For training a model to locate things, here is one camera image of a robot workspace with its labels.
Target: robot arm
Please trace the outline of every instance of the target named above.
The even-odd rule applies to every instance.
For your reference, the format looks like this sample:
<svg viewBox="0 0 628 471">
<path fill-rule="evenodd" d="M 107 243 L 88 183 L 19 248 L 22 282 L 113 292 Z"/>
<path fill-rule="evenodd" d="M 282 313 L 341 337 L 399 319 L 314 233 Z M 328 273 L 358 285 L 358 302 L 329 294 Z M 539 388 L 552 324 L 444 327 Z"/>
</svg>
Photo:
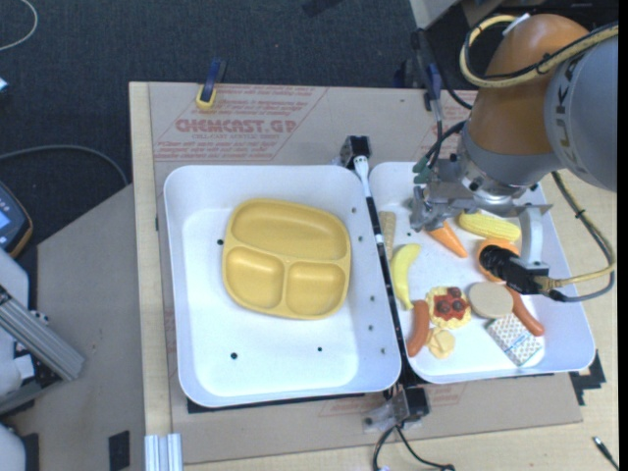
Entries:
<svg viewBox="0 0 628 471">
<path fill-rule="evenodd" d="M 503 24 L 509 26 L 487 73 L 477 76 L 468 48 L 482 30 Z M 539 258 L 540 216 L 549 207 L 522 208 L 516 199 L 560 169 L 616 191 L 618 25 L 588 33 L 554 15 L 489 18 L 469 33 L 460 63 L 480 89 L 456 153 L 430 173 L 415 168 L 410 224 L 430 231 L 476 209 L 518 216 L 522 256 L 492 250 L 481 260 L 512 288 L 552 296 L 549 267 Z M 607 259 L 614 264 L 612 253 Z"/>
</svg>

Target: white wire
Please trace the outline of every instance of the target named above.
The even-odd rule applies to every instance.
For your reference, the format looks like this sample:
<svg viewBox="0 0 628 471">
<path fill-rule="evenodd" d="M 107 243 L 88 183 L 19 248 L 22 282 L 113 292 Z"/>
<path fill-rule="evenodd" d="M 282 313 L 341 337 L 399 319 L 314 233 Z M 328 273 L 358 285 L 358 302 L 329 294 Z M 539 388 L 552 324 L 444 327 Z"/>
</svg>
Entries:
<svg viewBox="0 0 628 471">
<path fill-rule="evenodd" d="M 28 2 L 28 0 L 18 0 L 18 1 L 25 4 L 32 12 L 32 17 L 33 17 L 32 28 L 26 35 L 24 35 L 19 40 L 16 40 L 15 42 L 9 43 L 7 45 L 1 45 L 0 52 L 6 51 L 7 49 L 11 49 L 12 47 L 15 47 L 16 45 L 20 45 L 22 42 L 26 42 L 29 38 L 32 37 L 32 34 L 35 33 L 35 30 L 37 29 L 37 25 L 39 24 L 39 16 L 37 15 L 37 11 L 34 8 L 34 6 L 30 2 Z"/>
</svg>

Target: yellow plate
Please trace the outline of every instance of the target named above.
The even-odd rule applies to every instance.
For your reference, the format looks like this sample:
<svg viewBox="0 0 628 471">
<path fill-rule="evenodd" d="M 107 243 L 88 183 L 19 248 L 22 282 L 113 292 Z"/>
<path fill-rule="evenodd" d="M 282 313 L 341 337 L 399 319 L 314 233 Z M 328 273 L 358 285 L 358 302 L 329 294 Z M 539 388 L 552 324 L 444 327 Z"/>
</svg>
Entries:
<svg viewBox="0 0 628 471">
<path fill-rule="evenodd" d="M 320 319 L 343 304 L 351 245 L 335 215 L 304 204 L 251 199 L 229 219 L 223 283 L 247 309 Z"/>
</svg>

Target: dark floor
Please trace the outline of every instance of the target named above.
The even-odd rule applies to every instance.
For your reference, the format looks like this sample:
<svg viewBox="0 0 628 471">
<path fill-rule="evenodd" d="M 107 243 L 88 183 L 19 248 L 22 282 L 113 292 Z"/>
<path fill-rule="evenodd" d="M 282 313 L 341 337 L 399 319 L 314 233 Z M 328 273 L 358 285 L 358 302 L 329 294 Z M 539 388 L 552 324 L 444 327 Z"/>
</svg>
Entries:
<svg viewBox="0 0 628 471">
<path fill-rule="evenodd" d="M 129 179 L 130 81 L 200 82 L 220 55 L 233 83 L 391 87 L 415 29 L 408 0 L 28 1 L 39 16 L 34 35 L 0 50 L 0 78 L 11 88 L 0 107 L 0 159 L 37 145 L 83 145 Z M 589 28 L 618 19 L 618 0 L 549 0 L 532 11 L 543 9 Z M 26 5 L 0 0 L 0 47 L 31 19 Z M 458 6 L 428 30 L 454 88 L 470 87 L 456 66 L 467 31 Z M 70 150 L 1 159 L 0 181 L 33 219 L 21 258 L 29 266 L 38 243 L 124 185 L 101 158 Z"/>
</svg>

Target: toy banana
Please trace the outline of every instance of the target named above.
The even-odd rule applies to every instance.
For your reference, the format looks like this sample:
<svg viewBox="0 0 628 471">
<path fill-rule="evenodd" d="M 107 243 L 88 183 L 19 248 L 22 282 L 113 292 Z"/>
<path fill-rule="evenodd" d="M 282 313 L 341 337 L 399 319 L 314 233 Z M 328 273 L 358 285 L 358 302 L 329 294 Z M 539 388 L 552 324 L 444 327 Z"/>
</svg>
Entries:
<svg viewBox="0 0 628 471">
<path fill-rule="evenodd" d="M 402 246 L 391 261 L 392 289 L 394 295 L 401 300 L 406 310 L 412 308 L 410 301 L 410 287 L 408 284 L 408 270 L 421 251 L 421 246 L 409 243 Z"/>
</svg>

